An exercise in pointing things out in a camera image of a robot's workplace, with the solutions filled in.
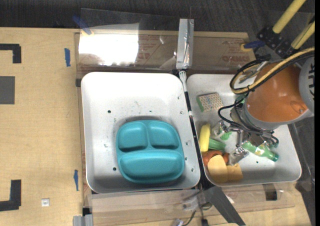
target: yellow pole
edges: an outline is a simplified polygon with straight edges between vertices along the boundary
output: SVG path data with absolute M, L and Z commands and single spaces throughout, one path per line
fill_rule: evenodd
M 292 1 L 292 3 L 289 5 L 286 11 L 280 17 L 280 19 L 273 26 L 273 32 L 279 34 L 305 2 L 306 0 Z
M 304 28 L 304 30 L 294 39 L 294 41 L 291 43 L 291 46 L 294 49 L 299 49 L 308 38 L 311 37 L 313 33 L 315 33 L 315 22 L 311 22 L 307 27 Z

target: gray square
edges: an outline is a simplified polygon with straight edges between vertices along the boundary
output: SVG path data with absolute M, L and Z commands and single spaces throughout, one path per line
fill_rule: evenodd
M 0 105 L 15 104 L 14 76 L 0 76 Z

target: blue plastic dish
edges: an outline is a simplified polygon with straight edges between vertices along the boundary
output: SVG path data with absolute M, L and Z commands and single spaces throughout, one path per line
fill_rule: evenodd
M 138 120 L 122 125 L 116 135 L 116 155 L 122 176 L 137 184 L 170 182 L 185 169 L 178 132 L 164 121 Z

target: wooden table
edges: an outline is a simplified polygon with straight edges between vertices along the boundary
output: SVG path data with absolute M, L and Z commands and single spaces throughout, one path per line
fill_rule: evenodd
M 78 29 L 0 28 L 1 44 L 19 44 L 22 63 L 0 50 L 0 76 L 15 77 L 14 104 L 0 104 L 0 201 L 10 198 L 11 180 L 21 180 L 21 206 L 0 211 L 0 225 L 72 225 L 82 214 L 83 180 L 75 34 Z M 70 50 L 67 66 L 65 49 Z M 74 179 L 78 172 L 78 189 Z M 294 207 L 240 213 L 247 225 L 306 226 L 301 194 Z M 49 199 L 49 206 L 42 206 Z M 224 224 L 221 215 L 210 224 Z M 170 221 L 135 224 L 169 226 Z M 201 225 L 194 218 L 190 225 Z

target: green bottle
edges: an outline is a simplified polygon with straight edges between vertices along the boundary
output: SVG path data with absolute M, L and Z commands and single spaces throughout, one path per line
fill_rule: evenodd
M 272 152 L 265 143 L 262 143 L 257 147 L 254 146 L 250 141 L 246 141 L 242 144 L 242 147 L 259 157 L 266 157 L 274 162 L 279 159 L 279 155 Z

